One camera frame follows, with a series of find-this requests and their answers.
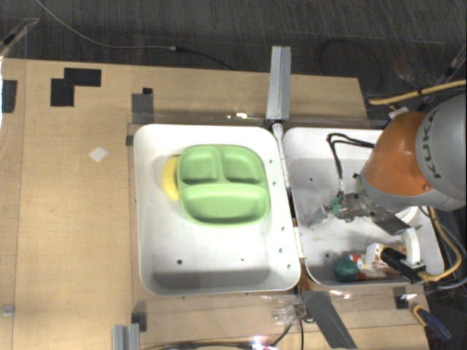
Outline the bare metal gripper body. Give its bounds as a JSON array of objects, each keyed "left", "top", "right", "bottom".
[{"left": 335, "top": 191, "right": 398, "bottom": 225}]

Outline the white plastic tray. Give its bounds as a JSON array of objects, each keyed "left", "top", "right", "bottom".
[
  {"left": 282, "top": 126, "right": 446, "bottom": 288},
  {"left": 132, "top": 122, "right": 302, "bottom": 297}
]

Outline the orange and white packet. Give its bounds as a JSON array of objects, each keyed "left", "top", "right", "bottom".
[{"left": 347, "top": 244, "right": 404, "bottom": 282}]

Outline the dark green broccoli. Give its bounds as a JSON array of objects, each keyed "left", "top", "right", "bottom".
[{"left": 333, "top": 256, "right": 360, "bottom": 284}]

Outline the green divided plate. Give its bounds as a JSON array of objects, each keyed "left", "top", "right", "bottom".
[{"left": 176, "top": 144, "right": 272, "bottom": 226}]

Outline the yellow banana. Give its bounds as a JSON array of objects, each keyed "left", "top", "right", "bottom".
[{"left": 161, "top": 155, "right": 181, "bottom": 201}]

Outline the pale wood board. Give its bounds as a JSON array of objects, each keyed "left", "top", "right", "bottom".
[{"left": 0, "top": 58, "right": 428, "bottom": 350}]

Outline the black cylinder on white bracket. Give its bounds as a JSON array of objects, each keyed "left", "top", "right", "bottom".
[{"left": 366, "top": 208, "right": 428, "bottom": 284}]

